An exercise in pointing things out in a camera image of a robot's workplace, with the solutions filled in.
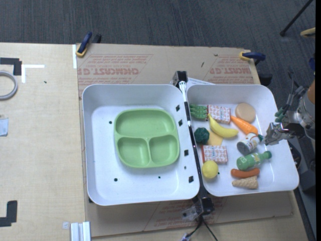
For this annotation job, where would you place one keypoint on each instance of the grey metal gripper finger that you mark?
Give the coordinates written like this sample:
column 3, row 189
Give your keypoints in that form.
column 275, row 127
column 271, row 138

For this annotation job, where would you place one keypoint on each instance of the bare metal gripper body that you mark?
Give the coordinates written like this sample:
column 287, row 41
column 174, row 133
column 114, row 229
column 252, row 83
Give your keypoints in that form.
column 294, row 129

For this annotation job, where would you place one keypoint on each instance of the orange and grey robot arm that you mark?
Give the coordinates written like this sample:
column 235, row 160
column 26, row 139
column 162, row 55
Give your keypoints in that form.
column 309, row 104

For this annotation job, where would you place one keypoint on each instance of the white can with green cap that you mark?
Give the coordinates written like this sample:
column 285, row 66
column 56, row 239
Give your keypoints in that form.
column 247, row 145

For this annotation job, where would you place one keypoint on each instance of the green bottle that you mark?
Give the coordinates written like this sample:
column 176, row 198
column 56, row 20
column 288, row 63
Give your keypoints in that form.
column 250, row 160

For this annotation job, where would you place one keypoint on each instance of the orange carrot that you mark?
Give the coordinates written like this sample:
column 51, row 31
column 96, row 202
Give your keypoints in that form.
column 244, row 125

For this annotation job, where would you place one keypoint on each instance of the white plastic tray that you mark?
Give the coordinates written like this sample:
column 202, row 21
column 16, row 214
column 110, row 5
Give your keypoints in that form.
column 105, row 139
column 276, row 169

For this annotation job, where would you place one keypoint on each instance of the beige round biscuit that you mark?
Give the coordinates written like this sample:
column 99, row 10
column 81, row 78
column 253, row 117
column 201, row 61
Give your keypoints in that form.
column 245, row 112

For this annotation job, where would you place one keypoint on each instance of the orange sausage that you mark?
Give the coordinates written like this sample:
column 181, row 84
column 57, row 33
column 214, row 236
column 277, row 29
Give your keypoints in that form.
column 244, row 173

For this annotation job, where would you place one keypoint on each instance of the beige ice cream cone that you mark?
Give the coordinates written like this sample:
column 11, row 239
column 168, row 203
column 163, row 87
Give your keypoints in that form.
column 247, row 183

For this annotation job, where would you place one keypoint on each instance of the yellow banana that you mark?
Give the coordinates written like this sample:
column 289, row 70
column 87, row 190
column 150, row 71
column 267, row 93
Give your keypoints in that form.
column 220, row 132

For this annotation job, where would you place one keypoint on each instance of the yellow cheese slice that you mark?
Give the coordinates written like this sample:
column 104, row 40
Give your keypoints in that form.
column 215, row 140

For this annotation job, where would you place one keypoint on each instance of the orange and white carton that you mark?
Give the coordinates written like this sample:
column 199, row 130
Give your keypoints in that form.
column 220, row 113
column 215, row 154

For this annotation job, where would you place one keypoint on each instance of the yellow lemon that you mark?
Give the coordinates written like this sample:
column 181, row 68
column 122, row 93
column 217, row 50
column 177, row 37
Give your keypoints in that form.
column 210, row 169

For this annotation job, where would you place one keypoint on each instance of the green broccoli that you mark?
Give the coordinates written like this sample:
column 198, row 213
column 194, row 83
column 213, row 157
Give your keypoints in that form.
column 201, row 135

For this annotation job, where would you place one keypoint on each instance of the green pea pod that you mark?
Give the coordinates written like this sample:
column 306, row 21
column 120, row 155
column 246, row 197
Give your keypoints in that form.
column 199, row 115
column 198, row 107

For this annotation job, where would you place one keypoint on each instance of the thin black and white rod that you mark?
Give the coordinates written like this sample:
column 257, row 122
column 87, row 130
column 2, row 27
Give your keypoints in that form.
column 187, row 114

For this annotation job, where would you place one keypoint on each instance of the white paper sheet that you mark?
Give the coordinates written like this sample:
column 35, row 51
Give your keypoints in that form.
column 198, row 81

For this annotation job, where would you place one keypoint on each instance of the green divided plate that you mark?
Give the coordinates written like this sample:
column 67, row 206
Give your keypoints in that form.
column 145, row 120

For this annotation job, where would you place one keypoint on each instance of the brown cardboard board red print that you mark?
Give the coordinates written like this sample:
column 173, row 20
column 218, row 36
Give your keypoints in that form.
column 150, row 64

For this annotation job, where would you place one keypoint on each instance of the grey tape roll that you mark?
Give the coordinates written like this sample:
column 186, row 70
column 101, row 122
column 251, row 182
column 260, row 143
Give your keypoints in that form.
column 15, row 87

